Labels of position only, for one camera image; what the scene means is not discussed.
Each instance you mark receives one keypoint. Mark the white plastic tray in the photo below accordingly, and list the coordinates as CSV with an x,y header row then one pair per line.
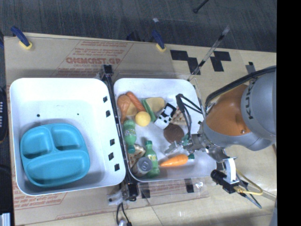
x,y
169,88
70,91

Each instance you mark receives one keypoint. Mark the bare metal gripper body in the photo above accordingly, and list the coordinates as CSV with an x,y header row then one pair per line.
x,y
196,143

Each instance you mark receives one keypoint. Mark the thin black rod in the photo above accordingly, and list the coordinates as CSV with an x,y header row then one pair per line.
x,y
115,116

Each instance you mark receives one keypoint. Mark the green bottle yellow label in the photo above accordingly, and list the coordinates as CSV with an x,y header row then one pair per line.
x,y
151,158

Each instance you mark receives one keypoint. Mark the yellow and green sandwich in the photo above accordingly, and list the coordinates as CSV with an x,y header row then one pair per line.
x,y
154,103

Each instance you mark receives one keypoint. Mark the pizza slice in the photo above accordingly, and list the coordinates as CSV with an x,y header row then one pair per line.
x,y
179,118
137,150

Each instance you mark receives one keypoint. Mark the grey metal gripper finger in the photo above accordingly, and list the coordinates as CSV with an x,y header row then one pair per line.
x,y
169,149
179,145

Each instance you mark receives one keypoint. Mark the brown biscuit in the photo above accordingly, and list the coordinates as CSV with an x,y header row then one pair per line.
x,y
174,133

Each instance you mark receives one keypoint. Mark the brown cardboard board red print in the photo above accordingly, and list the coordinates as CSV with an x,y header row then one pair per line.
x,y
58,55

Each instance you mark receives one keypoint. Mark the blue divided plate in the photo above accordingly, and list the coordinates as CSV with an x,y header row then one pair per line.
x,y
55,155

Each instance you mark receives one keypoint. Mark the small grey can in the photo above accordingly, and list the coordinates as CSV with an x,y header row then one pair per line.
x,y
143,166

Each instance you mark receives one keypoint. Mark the yellow ball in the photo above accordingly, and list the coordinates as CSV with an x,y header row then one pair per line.
x,y
142,118

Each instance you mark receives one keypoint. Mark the orange sausage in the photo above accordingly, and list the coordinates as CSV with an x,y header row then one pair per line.
x,y
136,101

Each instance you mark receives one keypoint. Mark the brown chicken drumstick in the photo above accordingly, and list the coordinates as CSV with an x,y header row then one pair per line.
x,y
122,103

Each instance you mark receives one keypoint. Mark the orange carrot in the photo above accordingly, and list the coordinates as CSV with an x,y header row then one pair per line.
x,y
175,160

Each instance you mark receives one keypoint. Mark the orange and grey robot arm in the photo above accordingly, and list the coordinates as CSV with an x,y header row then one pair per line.
x,y
257,102

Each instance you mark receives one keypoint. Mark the yellow chip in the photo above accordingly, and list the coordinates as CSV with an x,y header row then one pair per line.
x,y
132,109

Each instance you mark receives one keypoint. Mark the black cylinder on white bracket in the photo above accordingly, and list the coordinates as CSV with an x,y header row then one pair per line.
x,y
229,171

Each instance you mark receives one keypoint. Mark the green bottle white label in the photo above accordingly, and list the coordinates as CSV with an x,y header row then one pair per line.
x,y
129,133

